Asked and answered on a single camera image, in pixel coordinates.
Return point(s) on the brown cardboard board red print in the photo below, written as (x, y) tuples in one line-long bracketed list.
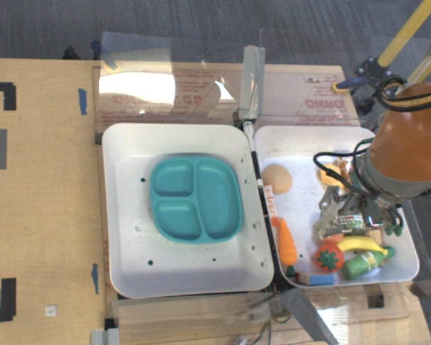
[(291, 95)]

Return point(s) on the white plastic tray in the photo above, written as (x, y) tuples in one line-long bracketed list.
[(129, 192), (301, 149)]

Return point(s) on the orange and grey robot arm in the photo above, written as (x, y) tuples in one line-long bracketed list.
[(406, 146)]

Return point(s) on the pink sausage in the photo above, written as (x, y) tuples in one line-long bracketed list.
[(333, 237)]

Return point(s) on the thin black and white rod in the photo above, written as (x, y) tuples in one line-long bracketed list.
[(255, 164)]

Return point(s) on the red tomato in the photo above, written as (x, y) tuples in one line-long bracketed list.
[(329, 258)]

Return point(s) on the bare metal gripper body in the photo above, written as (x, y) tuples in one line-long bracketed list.
[(371, 210)]

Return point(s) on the orange carrot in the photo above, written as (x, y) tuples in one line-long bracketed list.
[(286, 244)]

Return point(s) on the blue and red carton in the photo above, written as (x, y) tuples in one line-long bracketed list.
[(318, 279)]

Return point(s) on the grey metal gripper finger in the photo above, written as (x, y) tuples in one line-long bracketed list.
[(329, 198), (323, 226)]

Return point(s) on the yellow banana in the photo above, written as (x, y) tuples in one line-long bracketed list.
[(359, 243)]

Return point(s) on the green bottle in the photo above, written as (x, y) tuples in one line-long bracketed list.
[(361, 264)]

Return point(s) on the silver can with green label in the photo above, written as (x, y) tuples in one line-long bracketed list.
[(348, 224)]

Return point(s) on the yellow toy pastry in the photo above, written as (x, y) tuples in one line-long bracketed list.
[(328, 175)]

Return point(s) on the tan wooden cube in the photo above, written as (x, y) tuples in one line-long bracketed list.
[(375, 236)]

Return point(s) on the red and white packet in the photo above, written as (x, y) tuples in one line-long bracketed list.
[(270, 201)]

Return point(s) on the teal divided plate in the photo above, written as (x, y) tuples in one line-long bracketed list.
[(215, 200)]

